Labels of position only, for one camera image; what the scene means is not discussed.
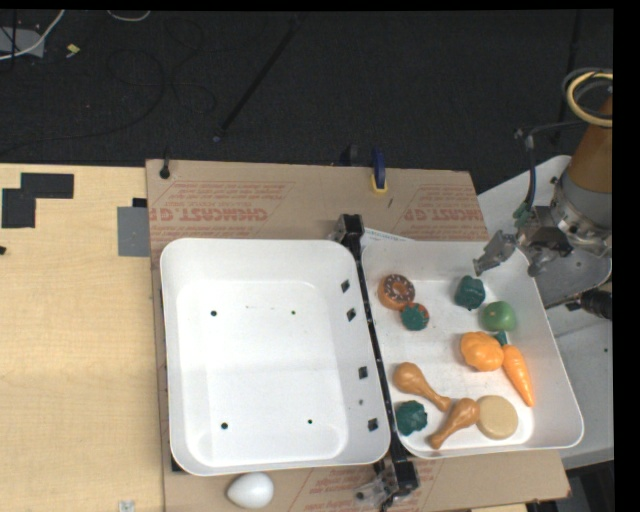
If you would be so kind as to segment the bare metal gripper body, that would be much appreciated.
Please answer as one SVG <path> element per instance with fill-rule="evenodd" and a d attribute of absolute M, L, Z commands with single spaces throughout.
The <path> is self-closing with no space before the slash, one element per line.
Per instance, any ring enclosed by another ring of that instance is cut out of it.
<path fill-rule="evenodd" d="M 549 206 L 522 203 L 514 212 L 517 238 L 523 247 L 567 257 L 576 250 L 597 258 L 612 256 L 611 230 L 589 219 L 570 202 L 553 199 Z"/>

